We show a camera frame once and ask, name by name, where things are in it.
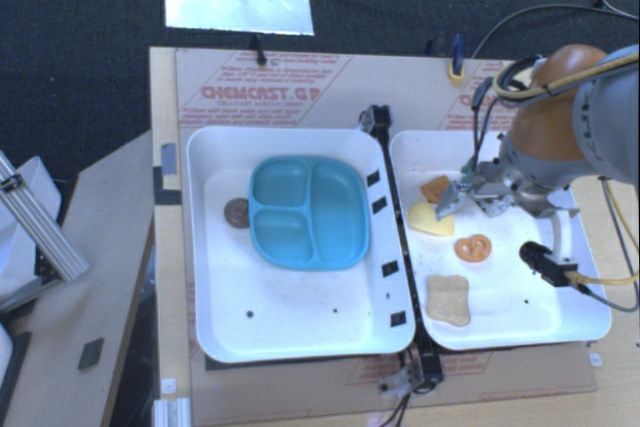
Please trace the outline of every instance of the black cable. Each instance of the black cable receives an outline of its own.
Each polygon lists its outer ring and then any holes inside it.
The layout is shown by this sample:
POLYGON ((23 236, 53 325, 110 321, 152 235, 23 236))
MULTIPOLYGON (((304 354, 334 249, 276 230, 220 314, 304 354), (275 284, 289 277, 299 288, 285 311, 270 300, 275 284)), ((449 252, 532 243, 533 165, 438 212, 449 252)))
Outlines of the black cable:
POLYGON ((387 427, 387 426, 391 425, 391 422, 393 422, 393 420, 398 415, 400 410, 403 411, 402 414, 404 415, 404 410, 407 408, 407 404, 409 403, 409 398, 410 397, 411 397, 411 393, 407 393, 404 397, 402 397, 400 399, 400 402, 398 402, 398 405, 396 406, 396 408, 393 410, 393 413, 391 414, 391 416, 389 418, 387 418, 385 420, 385 422, 383 424, 381 424, 379 427, 387 427))
POLYGON ((600 14, 604 14, 604 15, 617 16, 619 18, 626 18, 627 20, 633 20, 634 22, 638 21, 638 17, 636 17, 636 16, 633 16, 633 15, 630 15, 630 14, 627 14, 627 13, 623 13, 623 12, 618 12, 618 11, 606 11, 604 9, 599 9, 599 8, 596 8, 596 7, 586 7, 586 6, 580 6, 578 4, 540 4, 538 6, 532 6, 532 7, 528 7, 528 8, 525 8, 525 9, 521 9, 520 11, 516 11, 515 13, 513 13, 513 14, 503 18, 502 20, 500 20, 496 25, 493 26, 493 28, 487 33, 487 35, 478 44, 478 46, 474 50, 473 54, 471 54, 471 59, 475 59, 477 57, 477 55, 480 52, 480 50, 482 49, 482 47, 484 47, 484 45, 487 43, 487 41, 489 41, 491 36, 493 36, 495 34, 495 32, 498 29, 500 29, 507 22, 510 22, 514 18, 517 18, 519 16, 525 15, 527 13, 531 13, 533 11, 543 11, 543 10, 547 10, 547 9, 573 9, 573 10, 576 10, 576 11, 587 11, 587 12, 590 12, 590 13, 600 13, 600 14))
POLYGON ((471 105, 471 110, 473 111, 473 155, 471 156, 471 160, 469 161, 469 171, 475 171, 476 166, 478 165, 478 158, 480 156, 480 149, 482 148, 482 143, 484 142, 484 136, 487 133, 487 129, 489 128, 489 120, 491 118, 491 111, 493 107, 498 102, 498 97, 494 98, 489 106, 487 107, 487 112, 484 115, 484 119, 482 121, 482 128, 479 129, 478 126, 480 124, 479 116, 480 116, 480 107, 484 101, 484 97, 489 90, 489 87, 493 83, 493 79, 487 78, 482 84, 478 86, 474 95, 473 95, 473 104, 471 105))
MULTIPOLYGON (((622 248, 624 259, 627 262, 627 268, 629 269, 629 272, 631 273, 631 275, 633 275, 635 274, 635 271, 633 270, 633 263, 631 262, 631 257, 629 256, 627 245, 624 242, 622 230, 620 229, 620 223, 618 222, 618 216, 613 206, 613 202, 611 201, 611 194, 609 194, 609 188, 606 183, 608 178, 599 177, 599 180, 602 182, 602 192, 604 194, 604 199, 607 204, 607 209, 609 210, 609 215, 611 216, 611 220, 613 221, 613 227, 616 230, 616 235, 618 236, 618 242, 620 243, 620 247, 622 248)), ((591 290, 586 285, 582 285, 582 284, 578 285, 577 290, 595 299, 596 301, 601 302, 602 304, 606 304, 607 306, 609 306, 610 308, 613 308, 614 310, 618 310, 623 313, 633 313, 638 309, 640 309, 640 287, 638 287, 637 281, 633 282, 633 287, 636 292, 636 303, 634 306, 621 306, 619 304, 613 303, 608 299, 605 299, 604 297, 596 294, 593 290, 591 290)))
POLYGON ((409 400, 411 399, 411 394, 409 393, 404 401, 404 405, 402 406, 402 409, 400 409, 400 416, 398 416, 398 420, 395 423, 395 427, 401 427, 402 426, 402 419, 404 418, 404 414, 407 411, 407 406, 409 405, 409 400))
POLYGON ((578 285, 577 290, 578 292, 582 292, 583 294, 591 297, 592 299, 595 299, 596 301, 602 304, 606 304, 609 308, 613 308, 614 310, 621 311, 622 313, 633 313, 637 311, 638 307, 640 306, 640 303, 638 302, 637 299, 636 299, 636 304, 634 306, 621 306, 620 304, 613 303, 608 299, 605 299, 604 297, 596 294, 593 290, 591 290, 586 285, 582 285, 582 284, 578 285))
POLYGON ((435 389, 435 387, 435 384, 430 384, 425 388, 423 388, 422 386, 418 386, 415 390, 413 390, 413 393, 415 393, 416 395, 427 395, 428 393, 431 393, 435 389))

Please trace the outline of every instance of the black connector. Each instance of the black connector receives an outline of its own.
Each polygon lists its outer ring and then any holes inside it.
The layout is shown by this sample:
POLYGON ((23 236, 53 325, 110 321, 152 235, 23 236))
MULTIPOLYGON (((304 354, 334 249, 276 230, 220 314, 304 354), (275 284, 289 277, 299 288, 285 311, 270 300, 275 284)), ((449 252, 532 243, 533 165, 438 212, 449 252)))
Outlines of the black connector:
POLYGON ((480 84, 475 92, 473 93, 473 100, 471 102, 471 110, 477 111, 480 110, 480 106, 482 105, 482 100, 484 100, 487 91, 493 84, 493 77, 488 77, 484 79, 484 82, 480 84))
POLYGON ((577 263, 559 264, 549 258, 553 252, 546 246, 536 242, 526 242, 520 248, 520 258, 531 269, 542 276, 547 283, 554 287, 568 287, 571 285, 567 272, 578 270, 577 263))

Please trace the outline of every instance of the wooden table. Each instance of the wooden table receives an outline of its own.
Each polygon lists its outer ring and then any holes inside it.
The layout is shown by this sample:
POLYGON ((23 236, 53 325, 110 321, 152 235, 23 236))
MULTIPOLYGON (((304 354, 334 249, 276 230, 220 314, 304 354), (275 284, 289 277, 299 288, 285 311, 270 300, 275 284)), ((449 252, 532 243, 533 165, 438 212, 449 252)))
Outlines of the wooden table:
POLYGON ((109 425, 153 243, 150 166, 147 133, 80 173, 63 231, 91 268, 10 324, 31 341, 7 427, 109 425), (96 340, 98 361, 79 369, 96 340))
MULTIPOLYGON (((178 140, 175 54, 176 49, 151 50, 153 163, 156 170, 162 169, 162 153, 166 149, 166 143, 178 140)), ((474 62, 467 62, 466 66, 473 69, 474 62)), ((438 73, 440 72, 446 76, 444 65, 438 73)), ((376 89, 376 84, 368 84, 367 86, 370 86, 370 89, 367 90, 370 94, 378 95, 377 98, 371 99, 373 100, 371 103, 384 96, 384 93, 379 93, 382 89, 376 89)), ((451 87, 460 89, 462 86, 453 84, 451 87)), ((454 92, 456 95, 460 93, 459 90, 454 92)), ((388 93, 387 97, 393 99, 394 93, 388 93)), ((367 98, 361 98, 361 101, 366 107, 367 98)), ((338 111, 343 108, 343 105, 336 105, 333 115, 339 117, 338 111)), ((310 119, 314 119, 313 115, 306 118, 307 121, 310 119)), ((177 194, 175 191, 179 191, 181 188, 180 158, 177 161, 175 169, 170 172, 162 174, 158 171, 159 180, 156 182, 156 190, 159 190, 161 195, 168 194, 170 196, 171 191, 177 194)), ((617 192, 629 224, 636 229, 635 237, 637 239, 637 196, 628 186, 614 184, 613 188, 617 192)), ((585 231, 601 275, 611 277, 626 275, 628 271, 606 212, 598 182, 594 178, 580 179, 575 182, 573 190, 577 204, 582 209, 585 231)), ((163 389, 162 398, 165 399, 165 402, 170 402, 176 398, 190 397, 192 382, 187 333, 185 264, 183 259, 177 257, 182 254, 183 250, 182 214, 179 205, 171 204, 170 200, 167 203, 156 207, 155 227, 158 246, 160 377, 163 389)), ((618 303, 632 304, 634 300, 631 286, 609 287, 607 293, 612 301, 618 303)), ((599 388, 596 393, 410 408, 406 413, 404 424, 426 425, 429 422, 437 425, 456 426, 632 425, 640 413, 640 403, 636 400, 636 389, 640 384, 639 343, 638 315, 614 311, 611 332, 588 349, 590 353, 594 354, 593 361, 601 360, 602 362, 601 366, 595 368, 599 388)), ((378 411, 366 414, 277 420, 263 422, 261 425, 292 427, 373 426, 382 423, 387 416, 387 412, 378 411)), ((255 425, 255 423, 238 425, 255 425)))

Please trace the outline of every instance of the blue plate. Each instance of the blue plate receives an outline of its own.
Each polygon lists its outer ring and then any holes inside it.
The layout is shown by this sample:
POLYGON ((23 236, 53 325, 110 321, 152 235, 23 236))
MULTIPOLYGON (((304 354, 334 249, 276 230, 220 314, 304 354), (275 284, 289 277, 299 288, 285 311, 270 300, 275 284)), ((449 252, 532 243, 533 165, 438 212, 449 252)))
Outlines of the blue plate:
POLYGON ((253 245, 269 262, 301 270, 340 270, 369 249, 369 209, 362 179, 335 159, 274 157, 249 188, 253 245))

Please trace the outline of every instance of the toy sink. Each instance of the toy sink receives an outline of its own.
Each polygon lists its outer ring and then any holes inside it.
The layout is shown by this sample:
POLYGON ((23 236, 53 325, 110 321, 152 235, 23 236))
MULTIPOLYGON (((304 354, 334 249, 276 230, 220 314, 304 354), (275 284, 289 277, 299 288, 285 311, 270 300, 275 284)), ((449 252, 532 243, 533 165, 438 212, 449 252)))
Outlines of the toy sink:
MULTIPOLYGON (((491 160, 498 145, 488 135, 480 158, 491 160)), ((457 178, 472 153, 468 132, 397 134, 390 156, 403 218, 424 200, 420 185, 443 174, 457 178)), ((611 325, 605 305, 555 289, 520 260, 524 242, 553 247, 554 234, 549 220, 519 208, 488 218, 469 205, 456 213, 453 237, 405 224, 409 277, 384 155, 364 132, 211 126, 189 139, 186 164, 196 332, 218 361, 399 352, 416 326, 409 279, 429 335, 453 350, 595 340, 611 325), (249 199, 251 229, 225 220, 235 198, 249 199), (468 264, 453 245, 475 233, 488 236, 493 250, 468 264), (467 279, 468 325, 426 314, 432 274, 467 279)), ((574 205, 570 191, 552 200, 574 205)), ((581 272, 597 275, 579 216, 568 236, 581 272)), ((597 285, 594 291, 604 293, 597 285)))
POLYGON ((249 186, 253 243, 271 263, 302 270, 340 270, 369 248, 369 212, 356 171, 326 157, 273 157, 249 186))
POLYGON ((191 136, 186 157, 196 332, 210 357, 383 354, 411 342, 412 303, 375 139, 212 126, 191 136), (234 228, 225 205, 250 188, 251 229, 234 228))

